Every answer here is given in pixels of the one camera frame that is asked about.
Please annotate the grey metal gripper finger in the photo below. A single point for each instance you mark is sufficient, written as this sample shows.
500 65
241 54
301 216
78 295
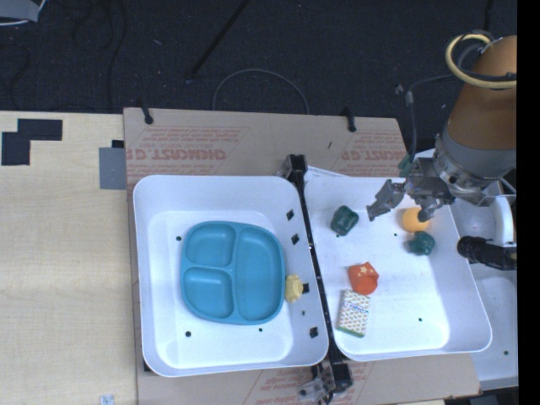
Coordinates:
386 198
427 212

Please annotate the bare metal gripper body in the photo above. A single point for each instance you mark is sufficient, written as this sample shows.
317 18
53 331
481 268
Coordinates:
428 181

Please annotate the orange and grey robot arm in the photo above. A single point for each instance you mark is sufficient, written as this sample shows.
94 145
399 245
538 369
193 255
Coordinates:
485 116

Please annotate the orange ball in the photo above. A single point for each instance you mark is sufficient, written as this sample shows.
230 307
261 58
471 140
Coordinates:
410 223

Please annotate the green toy broccoli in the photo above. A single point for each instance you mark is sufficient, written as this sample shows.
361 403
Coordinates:
421 244

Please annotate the green toy bell pepper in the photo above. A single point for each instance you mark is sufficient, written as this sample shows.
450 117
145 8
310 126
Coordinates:
343 221

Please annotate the white printed paper sheet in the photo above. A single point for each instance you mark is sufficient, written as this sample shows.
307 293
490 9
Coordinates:
327 172

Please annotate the orange carton with yellow star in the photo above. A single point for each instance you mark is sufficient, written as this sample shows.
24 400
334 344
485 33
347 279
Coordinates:
363 279

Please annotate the thin black rod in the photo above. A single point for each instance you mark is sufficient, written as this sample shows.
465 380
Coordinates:
314 260

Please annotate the white plastic tray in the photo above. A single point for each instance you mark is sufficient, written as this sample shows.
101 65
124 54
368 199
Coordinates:
169 352
405 310

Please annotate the yellow patterned packet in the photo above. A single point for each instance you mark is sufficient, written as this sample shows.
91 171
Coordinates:
353 314

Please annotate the yellow toy bottle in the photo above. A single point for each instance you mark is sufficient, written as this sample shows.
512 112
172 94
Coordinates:
292 289

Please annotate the brown cardboard board red print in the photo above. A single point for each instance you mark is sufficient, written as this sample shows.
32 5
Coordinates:
253 142

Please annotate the blue divided plate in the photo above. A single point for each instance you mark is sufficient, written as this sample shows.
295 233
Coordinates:
253 268

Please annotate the black cylinder on white bracket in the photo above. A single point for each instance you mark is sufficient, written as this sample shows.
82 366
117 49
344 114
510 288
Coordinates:
485 251

